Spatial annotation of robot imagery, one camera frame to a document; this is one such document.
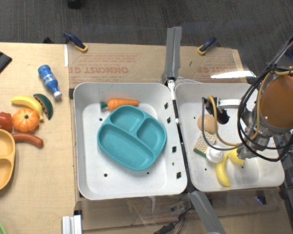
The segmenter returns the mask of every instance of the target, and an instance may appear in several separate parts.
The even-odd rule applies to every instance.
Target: sponge
[[[215,144],[216,136],[210,134],[207,131],[204,131],[204,133],[205,133],[206,139],[209,141],[209,144],[211,144],[211,145]],[[195,146],[194,146],[193,150],[196,153],[206,157],[206,151],[207,151],[208,147],[209,147],[208,144],[205,142],[205,140],[203,138],[203,133],[201,133],[200,136],[198,137],[196,143],[195,143]]]

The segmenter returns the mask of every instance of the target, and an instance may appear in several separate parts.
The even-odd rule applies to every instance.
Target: red tomato
[[[13,119],[11,114],[1,112],[0,113],[0,129],[11,131],[13,127]]]

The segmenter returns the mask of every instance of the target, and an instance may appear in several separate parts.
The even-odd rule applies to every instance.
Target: yellow banana
[[[229,152],[226,152],[224,154],[223,160],[216,164],[216,176],[222,185],[230,187],[231,183],[226,173],[226,161],[228,159],[228,156]]]
[[[37,111],[37,113],[39,115],[39,119],[43,120],[42,106],[34,97],[25,96],[25,95],[18,95],[18,96],[14,96],[11,99],[11,102],[16,105],[27,106],[27,107],[31,108],[32,110]]]
[[[238,158],[238,153],[236,151],[237,151],[237,148],[232,149],[230,151],[230,153],[229,153],[230,159],[235,163],[238,163],[238,164],[241,164],[241,165],[244,164],[245,160]]]

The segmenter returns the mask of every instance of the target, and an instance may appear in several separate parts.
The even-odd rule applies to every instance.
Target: orange carrot
[[[137,100],[132,99],[111,99],[108,101],[108,103],[101,102],[101,109],[108,107],[110,110],[114,110],[120,106],[123,105],[131,105],[131,106],[137,106],[139,102]]]

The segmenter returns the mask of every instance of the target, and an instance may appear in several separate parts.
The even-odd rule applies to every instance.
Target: white tray
[[[138,107],[165,127],[165,147],[155,163],[144,171],[133,171],[118,164],[97,144],[97,132],[111,113],[100,109],[100,101],[112,98],[138,100]],[[82,83],[75,88],[74,107],[78,186],[84,197],[101,200],[177,195],[185,190],[187,176],[167,87],[159,83]]]
[[[193,185],[203,192],[226,191],[237,189],[251,189],[260,187],[279,186],[284,181],[284,170],[281,162],[270,162],[256,157],[246,159],[243,165],[227,161],[226,172],[231,181],[230,187],[219,183],[215,173],[215,164],[209,162],[205,157],[193,151],[193,147],[201,131],[197,127],[197,118],[202,115],[202,97],[208,95],[220,97],[221,99],[240,99],[248,84],[206,84],[206,83],[182,83],[175,88],[176,101],[181,122],[182,135],[188,157],[188,165]],[[257,93],[254,92],[247,104],[249,110],[255,105]],[[218,125],[220,137],[231,143],[240,143],[237,131],[237,109],[227,109],[230,116],[225,125]],[[215,145],[224,148],[220,141]],[[277,158],[277,150],[265,150],[264,156]]]

